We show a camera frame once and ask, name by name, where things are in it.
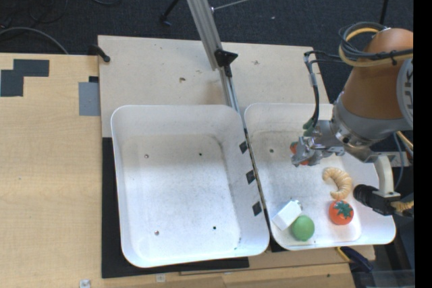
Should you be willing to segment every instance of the black bracket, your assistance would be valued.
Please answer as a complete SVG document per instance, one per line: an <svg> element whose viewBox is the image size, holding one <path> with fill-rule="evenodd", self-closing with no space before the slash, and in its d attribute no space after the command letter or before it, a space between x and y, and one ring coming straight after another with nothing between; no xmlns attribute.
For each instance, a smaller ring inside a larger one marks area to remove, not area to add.
<svg viewBox="0 0 432 288"><path fill-rule="evenodd" d="M98 45L90 45L88 47L87 55L99 55L105 63L108 63L111 60L111 58L106 55Z"/></svg>
<svg viewBox="0 0 432 288"><path fill-rule="evenodd" d="M223 67L225 75L232 77L230 64L238 57L238 54L224 51L223 49L217 49L215 51L216 62L219 67Z"/></svg>

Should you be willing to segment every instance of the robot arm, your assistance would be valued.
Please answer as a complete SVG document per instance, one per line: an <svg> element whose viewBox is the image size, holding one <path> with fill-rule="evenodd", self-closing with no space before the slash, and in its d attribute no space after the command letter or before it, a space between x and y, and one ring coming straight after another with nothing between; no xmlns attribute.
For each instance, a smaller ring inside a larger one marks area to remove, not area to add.
<svg viewBox="0 0 432 288"><path fill-rule="evenodd" d="M376 34L360 52L349 40L362 32ZM359 185L354 197L381 214L391 214L391 203L400 198L393 191L392 168L386 156L370 147L395 132L413 129L413 33L360 23L349 27L342 38L339 55L353 66L352 71L334 104L332 118L316 120L310 133L292 144L292 163L316 165L325 157L345 152L373 163L379 189Z"/></svg>

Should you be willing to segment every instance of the green ball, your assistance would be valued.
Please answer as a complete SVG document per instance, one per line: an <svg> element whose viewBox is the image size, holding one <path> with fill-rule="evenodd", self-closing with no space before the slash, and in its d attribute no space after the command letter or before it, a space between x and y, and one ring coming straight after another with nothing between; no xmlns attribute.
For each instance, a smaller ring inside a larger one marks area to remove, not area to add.
<svg viewBox="0 0 432 288"><path fill-rule="evenodd" d="M315 224L306 215L300 215L291 225L292 235L300 241L310 239L315 232Z"/></svg>

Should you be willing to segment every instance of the empty white tray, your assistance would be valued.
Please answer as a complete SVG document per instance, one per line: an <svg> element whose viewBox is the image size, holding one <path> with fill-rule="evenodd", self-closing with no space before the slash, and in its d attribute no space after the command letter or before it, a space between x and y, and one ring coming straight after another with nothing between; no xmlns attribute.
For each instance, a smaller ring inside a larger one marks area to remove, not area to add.
<svg viewBox="0 0 432 288"><path fill-rule="evenodd" d="M275 241L287 250L305 250L334 246L385 244L393 240L396 227L392 216L382 216L357 202L352 193L346 198L354 209L348 225L334 225L328 217L333 201L330 191L336 190L331 179L323 181L326 167L338 167L348 172L354 186L379 187L378 175L372 163L362 163L348 153L322 159L318 165L295 167L291 163L290 144L302 135L302 126L312 116L315 105L265 104L249 106L244 120L258 171L269 218L277 214L290 200L298 200L315 222L315 234L308 241L298 241L290 228L281 231L271 222ZM331 119L332 105L320 106L320 119Z"/></svg>
<svg viewBox="0 0 432 288"><path fill-rule="evenodd" d="M128 105L111 117L121 248L143 268L253 256L269 230L241 117L225 105Z"/></svg>

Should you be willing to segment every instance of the red tomato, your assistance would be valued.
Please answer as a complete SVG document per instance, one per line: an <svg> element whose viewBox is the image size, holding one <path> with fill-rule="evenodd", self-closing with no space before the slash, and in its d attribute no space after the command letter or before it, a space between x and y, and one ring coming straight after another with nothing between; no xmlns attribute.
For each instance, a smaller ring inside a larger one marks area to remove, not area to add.
<svg viewBox="0 0 432 288"><path fill-rule="evenodd" d="M347 225L354 216L354 210L349 203L343 200L335 200L330 204L329 216L336 225Z"/></svg>

